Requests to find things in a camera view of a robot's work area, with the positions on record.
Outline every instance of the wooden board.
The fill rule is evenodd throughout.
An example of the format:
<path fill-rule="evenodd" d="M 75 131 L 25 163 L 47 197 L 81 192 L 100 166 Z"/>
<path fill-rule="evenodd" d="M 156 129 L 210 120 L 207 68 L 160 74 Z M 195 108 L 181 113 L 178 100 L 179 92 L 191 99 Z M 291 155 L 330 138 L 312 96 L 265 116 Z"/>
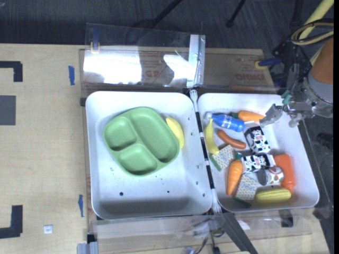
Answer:
<path fill-rule="evenodd" d="M 13 70 L 0 69 L 0 95 L 16 96 L 16 125 L 0 126 L 0 228 L 10 225 L 11 206 L 23 205 L 23 233 L 17 238 L 0 239 L 1 254 L 76 253 L 77 244 L 86 241 L 83 108 L 79 104 L 81 48 L 0 44 L 1 61 L 23 63 L 23 82 L 13 82 Z M 70 85 L 68 66 L 75 68 L 74 86 Z M 83 196 L 84 217 L 78 206 L 79 195 Z M 53 233 L 44 234 L 44 225 L 50 224 Z M 252 243 L 259 253 L 268 249 L 276 253 L 328 253 L 319 221 L 312 215 L 309 226 L 309 234 Z M 231 242 L 218 246 L 221 253 L 239 251 Z M 111 252 L 104 246 L 101 250 Z M 201 253 L 211 253 L 210 244 Z"/>

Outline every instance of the toy carrot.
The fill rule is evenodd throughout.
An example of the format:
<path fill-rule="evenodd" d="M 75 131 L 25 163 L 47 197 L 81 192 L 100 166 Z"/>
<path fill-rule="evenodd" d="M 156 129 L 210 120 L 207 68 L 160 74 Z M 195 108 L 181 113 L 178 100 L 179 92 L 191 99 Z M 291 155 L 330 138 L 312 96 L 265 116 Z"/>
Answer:
<path fill-rule="evenodd" d="M 296 181 L 290 156 L 277 155 L 274 157 L 274 161 L 275 164 L 282 169 L 282 172 L 284 172 L 284 180 L 281 182 L 281 186 L 288 189 L 292 194 Z"/>
<path fill-rule="evenodd" d="M 238 114 L 232 112 L 231 116 L 235 117 L 236 119 L 239 118 L 242 121 L 259 121 L 265 117 L 261 114 L 245 110 L 240 111 Z"/>
<path fill-rule="evenodd" d="M 237 186 L 240 177 L 243 173 L 243 163 L 240 161 L 241 153 L 238 153 L 236 156 L 236 160 L 234 160 L 228 169 L 228 178 L 227 178 L 227 190 L 226 194 L 230 196 Z"/>

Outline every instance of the toy banana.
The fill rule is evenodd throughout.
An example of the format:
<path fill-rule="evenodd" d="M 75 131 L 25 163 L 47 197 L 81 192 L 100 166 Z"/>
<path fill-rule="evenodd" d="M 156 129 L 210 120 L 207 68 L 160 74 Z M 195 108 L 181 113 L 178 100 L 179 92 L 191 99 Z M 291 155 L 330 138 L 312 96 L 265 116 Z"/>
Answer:
<path fill-rule="evenodd" d="M 167 117 L 166 123 L 168 127 L 172 130 L 172 132 L 174 133 L 175 137 L 177 138 L 179 142 L 179 148 L 182 149 L 184 147 L 185 140 L 184 140 L 184 132 L 179 122 L 172 117 Z"/>
<path fill-rule="evenodd" d="M 203 130 L 203 134 L 205 136 L 206 148 L 208 152 L 213 155 L 217 155 L 219 153 L 219 148 L 214 143 L 212 121 L 212 119 L 209 119 L 207 126 Z"/>

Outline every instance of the green plate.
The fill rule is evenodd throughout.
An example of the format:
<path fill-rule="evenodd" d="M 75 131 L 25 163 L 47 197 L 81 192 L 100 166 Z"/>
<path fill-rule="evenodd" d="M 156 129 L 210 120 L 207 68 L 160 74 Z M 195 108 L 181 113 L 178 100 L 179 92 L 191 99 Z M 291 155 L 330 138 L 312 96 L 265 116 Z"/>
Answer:
<path fill-rule="evenodd" d="M 173 132 L 148 107 L 131 109 L 110 120 L 104 127 L 103 138 L 118 165 L 133 176 L 156 172 L 179 153 Z"/>

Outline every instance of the orange object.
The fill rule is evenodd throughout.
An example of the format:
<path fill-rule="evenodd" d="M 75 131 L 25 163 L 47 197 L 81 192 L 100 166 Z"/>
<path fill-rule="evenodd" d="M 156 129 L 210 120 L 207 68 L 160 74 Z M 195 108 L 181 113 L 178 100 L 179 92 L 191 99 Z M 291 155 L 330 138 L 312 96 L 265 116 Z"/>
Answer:
<path fill-rule="evenodd" d="M 240 111 L 238 113 L 238 117 L 243 121 L 258 121 L 263 119 L 265 116 L 250 111 Z"/>
<path fill-rule="evenodd" d="M 246 148 L 246 143 L 235 140 L 227 135 L 223 130 L 217 132 L 218 137 L 225 143 L 230 144 L 232 147 L 237 149 L 244 150 Z"/>
<path fill-rule="evenodd" d="M 326 41 L 311 69 L 313 78 L 321 83 L 333 85 L 333 49 L 334 38 L 331 38 Z"/>
<path fill-rule="evenodd" d="M 243 173 L 243 163 L 240 160 L 234 160 L 228 169 L 228 178 L 227 178 L 227 190 L 226 194 L 230 196 L 237 186 L 240 177 Z"/>
<path fill-rule="evenodd" d="M 288 189 L 292 194 L 296 181 L 290 156 L 278 155 L 274 157 L 274 161 L 275 164 L 282 169 L 282 172 L 284 172 L 284 180 L 281 182 L 281 186 Z"/>

